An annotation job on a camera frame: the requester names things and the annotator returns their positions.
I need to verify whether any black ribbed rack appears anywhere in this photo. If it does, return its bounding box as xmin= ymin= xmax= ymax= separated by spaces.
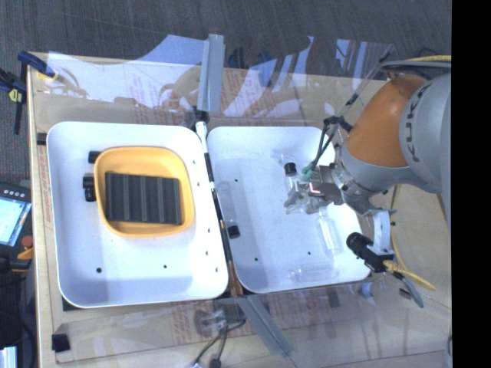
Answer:
xmin=104 ymin=172 xmax=183 ymax=226

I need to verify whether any clear bottle with black cap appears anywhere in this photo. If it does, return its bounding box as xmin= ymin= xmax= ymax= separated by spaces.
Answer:
xmin=216 ymin=181 xmax=242 ymax=240
xmin=283 ymin=161 xmax=304 ymax=196

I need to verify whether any yellow plastic bowl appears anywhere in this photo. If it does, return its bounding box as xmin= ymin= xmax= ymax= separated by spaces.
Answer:
xmin=93 ymin=146 xmax=196 ymax=238

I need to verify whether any clear plastic bottle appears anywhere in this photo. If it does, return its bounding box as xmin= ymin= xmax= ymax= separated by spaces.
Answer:
xmin=315 ymin=210 xmax=343 ymax=255
xmin=286 ymin=265 xmax=340 ymax=284

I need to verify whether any black cylinder on white bracket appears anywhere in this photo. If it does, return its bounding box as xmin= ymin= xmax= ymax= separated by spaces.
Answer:
xmin=346 ymin=209 xmax=396 ymax=274

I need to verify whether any thin black and white rod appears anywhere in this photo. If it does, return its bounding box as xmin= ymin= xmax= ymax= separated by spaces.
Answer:
xmin=194 ymin=120 xmax=245 ymax=297

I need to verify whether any white plastic tray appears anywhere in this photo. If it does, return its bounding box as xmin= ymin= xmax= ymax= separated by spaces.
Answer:
xmin=45 ymin=120 xmax=230 ymax=309
xmin=206 ymin=125 xmax=372 ymax=295

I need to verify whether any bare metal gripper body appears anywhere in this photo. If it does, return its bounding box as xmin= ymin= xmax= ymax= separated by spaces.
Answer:
xmin=305 ymin=164 xmax=347 ymax=207

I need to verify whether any brown cardboard board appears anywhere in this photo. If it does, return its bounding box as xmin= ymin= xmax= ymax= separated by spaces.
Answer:
xmin=29 ymin=57 xmax=453 ymax=364

